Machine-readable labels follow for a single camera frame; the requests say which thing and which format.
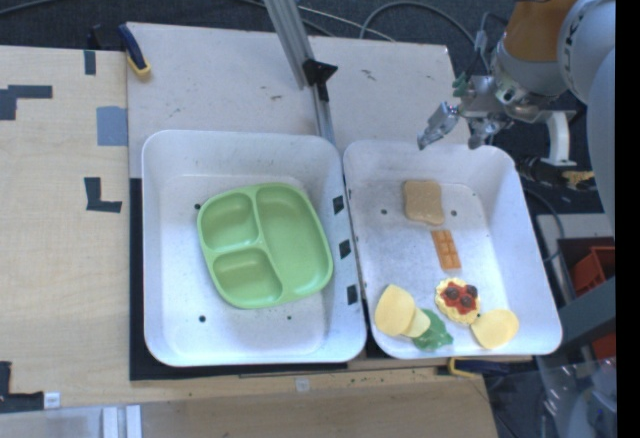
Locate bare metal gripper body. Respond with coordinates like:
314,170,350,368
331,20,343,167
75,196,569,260
457,74,558,127

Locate tan bread slice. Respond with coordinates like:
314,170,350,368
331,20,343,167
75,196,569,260
402,178,447,228

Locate white plastic tray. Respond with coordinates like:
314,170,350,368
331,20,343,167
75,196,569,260
342,139,564,361
140,128,368,369

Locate orange biscuit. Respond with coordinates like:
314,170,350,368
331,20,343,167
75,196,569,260
430,228,463,272

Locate yellow pizza with red sauce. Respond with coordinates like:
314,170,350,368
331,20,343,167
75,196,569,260
433,276,483,326

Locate green divided plate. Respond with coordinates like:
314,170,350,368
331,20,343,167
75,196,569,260
195,181,335,311

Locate large yellow crisp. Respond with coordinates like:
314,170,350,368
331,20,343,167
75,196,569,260
373,283,418,339
469,308,521,351

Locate small yellow crisp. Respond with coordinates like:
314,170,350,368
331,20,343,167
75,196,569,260
399,306,433,340

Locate green lettuce leaf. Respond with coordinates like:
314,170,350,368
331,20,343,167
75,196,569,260
411,308,455,353

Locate black cylinder on white bracket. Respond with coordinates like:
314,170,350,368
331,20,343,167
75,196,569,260
516,109,578,185

